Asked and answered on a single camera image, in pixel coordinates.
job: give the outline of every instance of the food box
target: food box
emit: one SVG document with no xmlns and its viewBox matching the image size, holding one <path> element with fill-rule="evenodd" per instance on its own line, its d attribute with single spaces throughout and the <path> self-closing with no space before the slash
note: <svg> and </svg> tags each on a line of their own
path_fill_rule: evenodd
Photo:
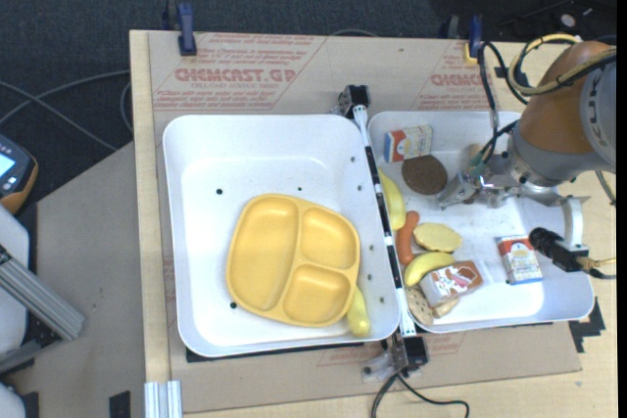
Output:
<svg viewBox="0 0 627 418">
<path fill-rule="evenodd" d="M 500 113 L 500 117 L 508 123 L 518 115 Z M 499 209 L 480 203 L 441 209 L 435 196 L 409 189 L 402 163 L 385 160 L 386 134 L 417 124 L 431 128 L 431 155 L 443 163 L 449 179 L 463 166 L 468 147 L 485 143 L 491 134 L 489 115 L 481 112 L 386 112 L 369 121 L 376 165 L 401 189 L 406 208 L 417 210 L 421 222 L 454 228 L 463 237 L 454 252 L 456 260 L 480 260 L 484 267 L 483 284 L 476 292 L 461 298 L 433 325 L 414 319 L 417 328 L 449 333 L 586 316 L 594 303 L 586 274 L 566 274 L 538 256 L 543 281 L 514 288 L 506 281 L 495 247 L 499 235 L 526 235 L 536 226 L 563 230 L 562 209 L 524 198 L 507 199 Z M 498 148 L 505 147 L 503 141 Z M 167 126 L 163 148 L 177 323 L 187 348 L 208 358 L 228 357 L 378 341 L 399 328 L 402 315 L 408 315 L 394 277 L 394 270 L 402 267 L 388 253 L 391 239 L 383 231 L 368 155 L 352 120 L 334 114 L 180 116 Z M 294 325 L 258 315 L 231 295 L 226 269 L 238 220 L 251 201 L 268 194 L 327 208 L 355 227 L 360 248 L 356 287 L 363 293 L 370 320 L 366 336 L 351 333 L 343 316 L 323 326 Z M 293 256 L 309 259 L 299 249 Z M 323 275 L 314 272 L 315 267 L 319 263 L 306 268 L 310 276 L 302 284 Z M 283 289 L 290 283 L 288 279 L 277 282 Z M 268 298 L 279 298 L 279 293 Z"/>
</svg>

